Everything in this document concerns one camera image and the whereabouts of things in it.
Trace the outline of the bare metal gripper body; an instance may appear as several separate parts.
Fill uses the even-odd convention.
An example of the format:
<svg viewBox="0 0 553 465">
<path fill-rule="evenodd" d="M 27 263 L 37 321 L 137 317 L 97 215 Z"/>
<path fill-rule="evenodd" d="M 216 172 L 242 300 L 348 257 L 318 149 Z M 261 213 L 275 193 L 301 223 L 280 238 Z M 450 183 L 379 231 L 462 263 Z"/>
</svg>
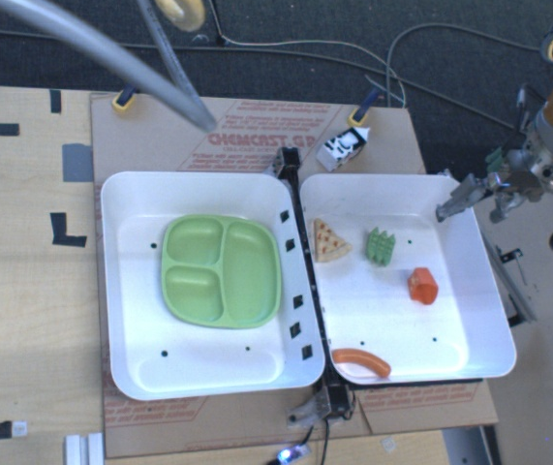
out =
<svg viewBox="0 0 553 465">
<path fill-rule="evenodd" d="M 547 148 L 501 151 L 495 172 L 497 203 L 539 202 L 553 195 L 553 153 Z"/>
</svg>

